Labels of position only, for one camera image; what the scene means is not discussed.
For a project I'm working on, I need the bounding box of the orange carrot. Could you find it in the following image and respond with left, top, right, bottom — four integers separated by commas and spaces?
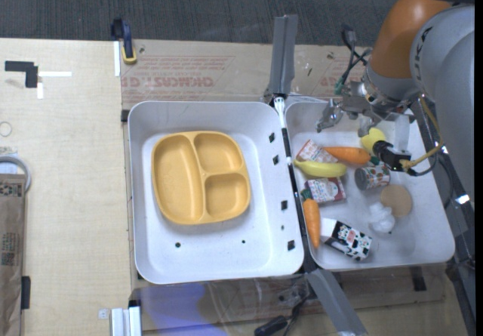
322, 146, 380, 167
301, 190, 322, 250

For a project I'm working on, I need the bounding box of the pink and white carton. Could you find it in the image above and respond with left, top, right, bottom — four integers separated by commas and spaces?
303, 176, 347, 205

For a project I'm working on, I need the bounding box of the brown paper bag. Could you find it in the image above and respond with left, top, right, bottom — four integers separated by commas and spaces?
0, 173, 28, 336

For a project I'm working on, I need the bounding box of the cow print carton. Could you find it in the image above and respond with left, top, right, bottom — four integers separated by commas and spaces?
319, 217, 374, 262

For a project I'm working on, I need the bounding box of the yellow banana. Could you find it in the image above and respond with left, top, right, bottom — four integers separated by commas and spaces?
293, 159, 348, 178

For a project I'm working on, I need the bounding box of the black cylinder on white bracket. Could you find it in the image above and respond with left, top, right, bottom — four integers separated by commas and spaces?
372, 111, 413, 172

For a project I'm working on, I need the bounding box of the yellow divided plate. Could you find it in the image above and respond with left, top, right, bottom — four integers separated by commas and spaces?
150, 130, 253, 226

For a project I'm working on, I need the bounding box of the white plastic tray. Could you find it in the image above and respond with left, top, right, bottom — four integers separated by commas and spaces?
283, 100, 457, 273
127, 100, 306, 285

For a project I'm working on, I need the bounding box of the brown cardboard board red print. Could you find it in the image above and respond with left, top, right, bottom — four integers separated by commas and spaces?
119, 38, 451, 332

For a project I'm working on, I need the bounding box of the orange and white carton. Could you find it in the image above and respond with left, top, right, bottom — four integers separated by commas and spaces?
295, 139, 339, 164

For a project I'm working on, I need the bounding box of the crumpled clear plastic bottle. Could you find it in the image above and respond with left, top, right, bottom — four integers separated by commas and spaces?
367, 202, 396, 234

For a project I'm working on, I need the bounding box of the yellow toy fruit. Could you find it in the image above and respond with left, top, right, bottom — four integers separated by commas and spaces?
360, 127, 387, 154

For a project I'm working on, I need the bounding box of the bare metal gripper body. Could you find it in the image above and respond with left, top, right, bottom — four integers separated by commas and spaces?
340, 80, 394, 121

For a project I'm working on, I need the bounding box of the round tan biscuit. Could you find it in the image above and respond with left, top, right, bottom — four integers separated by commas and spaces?
380, 183, 414, 218

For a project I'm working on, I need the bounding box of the small can strawberry print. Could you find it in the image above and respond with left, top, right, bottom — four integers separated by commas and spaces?
354, 162, 392, 191

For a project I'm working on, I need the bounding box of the white tape roll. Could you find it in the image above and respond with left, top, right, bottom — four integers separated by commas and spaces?
0, 155, 32, 193

